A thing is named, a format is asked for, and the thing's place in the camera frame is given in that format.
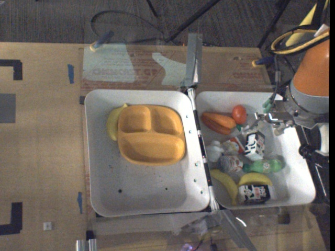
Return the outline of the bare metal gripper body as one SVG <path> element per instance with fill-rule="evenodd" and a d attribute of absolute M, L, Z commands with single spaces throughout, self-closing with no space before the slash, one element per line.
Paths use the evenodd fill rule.
<path fill-rule="evenodd" d="M 292 100 L 275 100 L 271 108 L 271 122 L 312 129 L 326 123 L 326 115 L 308 112 Z"/>

